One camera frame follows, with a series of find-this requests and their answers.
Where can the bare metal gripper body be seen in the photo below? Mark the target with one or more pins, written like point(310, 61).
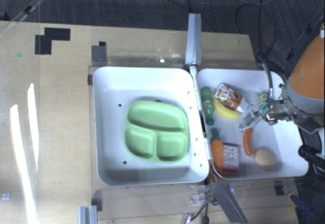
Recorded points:
point(280, 112)

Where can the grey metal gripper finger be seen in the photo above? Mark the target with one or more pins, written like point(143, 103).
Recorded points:
point(246, 120)
point(255, 122)

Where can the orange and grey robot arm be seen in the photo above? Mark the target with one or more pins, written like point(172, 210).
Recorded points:
point(308, 70)

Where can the orange sausage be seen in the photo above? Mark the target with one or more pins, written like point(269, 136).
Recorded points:
point(248, 141)

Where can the yellow banana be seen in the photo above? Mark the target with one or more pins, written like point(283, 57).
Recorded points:
point(226, 113)

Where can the green and white small can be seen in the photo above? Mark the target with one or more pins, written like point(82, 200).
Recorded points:
point(262, 97)

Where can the orange and white carton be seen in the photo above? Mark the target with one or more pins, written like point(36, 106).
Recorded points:
point(228, 96)

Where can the white plastic tray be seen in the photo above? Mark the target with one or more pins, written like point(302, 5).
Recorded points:
point(279, 146)
point(111, 141)

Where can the tan bread roll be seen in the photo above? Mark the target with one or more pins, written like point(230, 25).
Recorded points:
point(264, 159)

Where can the green plastic bottle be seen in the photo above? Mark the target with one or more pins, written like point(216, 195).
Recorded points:
point(207, 106)

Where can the orange and white packet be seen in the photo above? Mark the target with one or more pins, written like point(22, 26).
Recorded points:
point(231, 159)

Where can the orange carrot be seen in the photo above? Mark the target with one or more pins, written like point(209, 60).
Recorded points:
point(217, 153)

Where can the green divided plate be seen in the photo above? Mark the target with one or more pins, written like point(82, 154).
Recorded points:
point(156, 131)

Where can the black cylinder on white bracket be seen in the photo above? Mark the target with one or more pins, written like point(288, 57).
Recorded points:
point(311, 154)

